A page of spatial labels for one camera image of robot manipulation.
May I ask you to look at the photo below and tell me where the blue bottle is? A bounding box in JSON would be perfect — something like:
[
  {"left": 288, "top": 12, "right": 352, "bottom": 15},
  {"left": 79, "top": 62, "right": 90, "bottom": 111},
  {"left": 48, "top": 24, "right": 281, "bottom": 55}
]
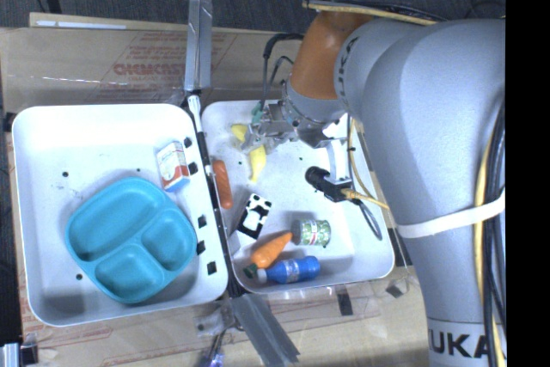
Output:
[{"left": 255, "top": 254, "right": 322, "bottom": 286}]

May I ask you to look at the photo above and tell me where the white and orange carton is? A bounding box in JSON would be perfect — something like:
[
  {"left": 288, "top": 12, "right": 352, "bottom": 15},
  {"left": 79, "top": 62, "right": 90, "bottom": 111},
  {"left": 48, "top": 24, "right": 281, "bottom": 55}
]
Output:
[{"left": 155, "top": 140, "right": 192, "bottom": 193}]

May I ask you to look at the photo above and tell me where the brown cardboard board red print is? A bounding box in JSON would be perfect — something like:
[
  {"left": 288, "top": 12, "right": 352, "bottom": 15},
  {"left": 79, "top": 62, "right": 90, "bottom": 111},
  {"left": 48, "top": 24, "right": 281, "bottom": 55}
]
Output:
[{"left": 0, "top": 11, "right": 431, "bottom": 367}]

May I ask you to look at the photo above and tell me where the black and white carton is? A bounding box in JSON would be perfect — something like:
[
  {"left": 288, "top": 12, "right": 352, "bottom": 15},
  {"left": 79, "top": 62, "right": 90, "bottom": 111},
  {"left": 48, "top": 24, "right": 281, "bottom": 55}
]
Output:
[{"left": 235, "top": 193, "right": 273, "bottom": 241}]

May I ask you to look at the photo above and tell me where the white plastic tray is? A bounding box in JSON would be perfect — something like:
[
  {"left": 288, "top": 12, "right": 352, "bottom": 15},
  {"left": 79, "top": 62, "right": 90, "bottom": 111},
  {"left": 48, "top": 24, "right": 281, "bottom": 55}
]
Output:
[
  {"left": 200, "top": 99, "right": 396, "bottom": 295},
  {"left": 11, "top": 102, "right": 229, "bottom": 328}
]

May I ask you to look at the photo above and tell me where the orange sausage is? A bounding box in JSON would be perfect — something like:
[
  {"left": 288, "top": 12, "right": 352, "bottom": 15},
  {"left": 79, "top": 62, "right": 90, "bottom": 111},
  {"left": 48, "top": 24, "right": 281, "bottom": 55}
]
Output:
[{"left": 211, "top": 159, "right": 235, "bottom": 211}]

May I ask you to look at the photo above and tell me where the blue divided plate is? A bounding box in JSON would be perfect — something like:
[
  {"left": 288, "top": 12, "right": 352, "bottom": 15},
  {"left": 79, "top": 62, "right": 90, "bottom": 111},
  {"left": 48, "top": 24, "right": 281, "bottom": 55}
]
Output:
[{"left": 64, "top": 176, "right": 199, "bottom": 306}]

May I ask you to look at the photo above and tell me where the black cylinder on white bracket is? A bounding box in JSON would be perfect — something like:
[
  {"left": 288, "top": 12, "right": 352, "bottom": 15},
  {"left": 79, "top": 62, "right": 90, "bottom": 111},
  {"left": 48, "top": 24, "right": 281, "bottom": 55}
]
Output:
[{"left": 304, "top": 136, "right": 355, "bottom": 204}]

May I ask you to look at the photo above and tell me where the yellow banana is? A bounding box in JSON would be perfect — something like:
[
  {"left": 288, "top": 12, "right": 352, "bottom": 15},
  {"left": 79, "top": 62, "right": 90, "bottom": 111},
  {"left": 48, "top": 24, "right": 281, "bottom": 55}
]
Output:
[{"left": 230, "top": 123, "right": 268, "bottom": 184}]

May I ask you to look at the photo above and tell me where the thin black and white rod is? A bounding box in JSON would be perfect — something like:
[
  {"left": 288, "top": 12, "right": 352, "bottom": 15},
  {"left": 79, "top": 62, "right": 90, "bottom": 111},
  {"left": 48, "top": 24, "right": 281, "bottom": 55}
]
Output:
[{"left": 186, "top": 94, "right": 236, "bottom": 297}]

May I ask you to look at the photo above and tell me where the green peas can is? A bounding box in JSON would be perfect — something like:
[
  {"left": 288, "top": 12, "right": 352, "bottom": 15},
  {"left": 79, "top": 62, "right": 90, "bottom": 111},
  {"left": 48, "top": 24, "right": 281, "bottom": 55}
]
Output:
[{"left": 290, "top": 218, "right": 333, "bottom": 248}]

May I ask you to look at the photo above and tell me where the orange carrot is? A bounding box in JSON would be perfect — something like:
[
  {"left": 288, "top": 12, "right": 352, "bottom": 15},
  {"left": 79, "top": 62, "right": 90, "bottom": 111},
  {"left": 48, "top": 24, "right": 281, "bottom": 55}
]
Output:
[{"left": 242, "top": 230, "right": 295, "bottom": 278}]

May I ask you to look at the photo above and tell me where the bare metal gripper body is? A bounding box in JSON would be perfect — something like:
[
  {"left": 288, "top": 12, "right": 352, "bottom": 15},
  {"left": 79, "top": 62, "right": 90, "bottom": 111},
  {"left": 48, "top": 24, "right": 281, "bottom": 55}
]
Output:
[{"left": 255, "top": 101, "right": 334, "bottom": 150}]

